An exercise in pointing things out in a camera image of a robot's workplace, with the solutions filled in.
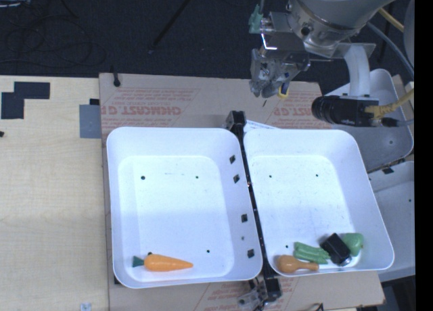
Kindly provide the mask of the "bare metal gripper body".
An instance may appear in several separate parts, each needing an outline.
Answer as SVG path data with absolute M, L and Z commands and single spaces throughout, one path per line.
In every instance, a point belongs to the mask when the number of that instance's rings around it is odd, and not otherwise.
M 252 82 L 290 82 L 308 70 L 312 55 L 344 59 L 359 32 L 357 0 L 288 0 L 285 12 L 264 12 L 260 0 L 250 16 L 250 32 L 262 39 L 251 52 Z

